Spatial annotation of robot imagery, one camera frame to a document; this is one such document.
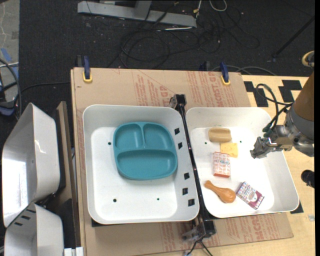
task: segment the small pink box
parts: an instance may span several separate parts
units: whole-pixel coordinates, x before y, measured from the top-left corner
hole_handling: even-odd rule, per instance
[[[236,192],[236,195],[245,201],[253,209],[257,210],[262,200],[265,198],[258,190],[254,189],[246,181],[243,182]]]
[[[231,175],[231,165],[229,154],[214,152],[213,153],[213,175],[229,178]]]

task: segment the purple snack package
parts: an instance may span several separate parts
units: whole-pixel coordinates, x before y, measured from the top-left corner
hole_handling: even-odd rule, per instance
[[[265,198],[264,195],[254,189],[246,181],[241,184],[240,188],[236,192],[236,195],[255,210],[258,209],[262,200]]]

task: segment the metal bracket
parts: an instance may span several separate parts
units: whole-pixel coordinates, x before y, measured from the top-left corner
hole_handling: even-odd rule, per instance
[[[78,13],[110,16],[146,22],[156,22],[165,13],[155,10],[149,11],[151,2],[152,1],[136,1],[135,7],[127,7],[91,1],[81,1],[78,3]],[[192,17],[191,15],[177,13],[168,12],[160,22],[171,25],[181,25],[194,28],[197,27],[197,22],[194,17]]]
[[[205,235],[206,235],[205,224],[201,222],[190,231],[185,232],[182,235],[182,239],[188,242],[195,242],[203,238]]]
[[[204,201],[204,198],[202,195],[198,170],[197,170],[194,154],[193,154],[193,151],[191,148],[190,137],[189,137],[188,127],[187,127],[186,111],[185,111],[186,104],[187,104],[187,99],[186,99],[186,95],[184,95],[184,94],[175,94],[170,99],[170,102],[169,102],[169,106],[171,108],[177,110],[182,117],[185,138],[186,138],[187,146],[189,149],[189,155],[190,155],[190,159],[191,159],[191,163],[192,163],[192,167],[193,167],[195,185],[196,185],[196,190],[198,193],[198,199],[199,199],[199,204],[200,204],[200,211],[199,211],[199,215],[198,215],[198,219],[199,219],[198,222],[200,224],[198,227],[196,226],[196,229],[194,230],[194,232],[204,233],[203,237],[209,238],[210,236],[212,236],[216,233],[216,229],[215,229],[215,225],[214,225],[213,220],[217,219],[217,218],[212,216],[205,207],[205,201]]]

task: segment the white tray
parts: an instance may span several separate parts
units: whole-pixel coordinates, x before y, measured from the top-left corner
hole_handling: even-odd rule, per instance
[[[165,126],[174,141],[178,167],[166,178],[121,176],[113,150],[116,128],[129,122]],[[83,113],[87,199],[90,216],[104,225],[194,219],[199,201],[180,114],[170,107],[91,105]]]
[[[63,252],[60,217],[34,203],[5,231],[4,256],[62,256]]]
[[[206,209],[217,218],[289,212],[299,206],[290,170],[282,151],[272,152],[262,159],[253,159],[257,137],[271,118],[258,107],[195,107],[186,113],[190,143],[201,184]],[[237,143],[238,157],[230,157],[230,178],[213,176],[213,153],[220,144],[209,140],[212,127],[229,128],[233,143]],[[239,197],[233,203],[223,203],[211,190],[204,187],[206,180],[222,188],[236,191],[246,181],[265,196],[257,210]]]
[[[30,203],[57,191],[60,183],[55,120],[29,103],[2,150],[4,226]]]

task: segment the teal divided plate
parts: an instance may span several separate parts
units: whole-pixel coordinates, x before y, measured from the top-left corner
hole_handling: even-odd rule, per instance
[[[178,167],[170,132],[155,122],[128,122],[117,127],[113,151],[119,173],[132,180],[162,179]]]

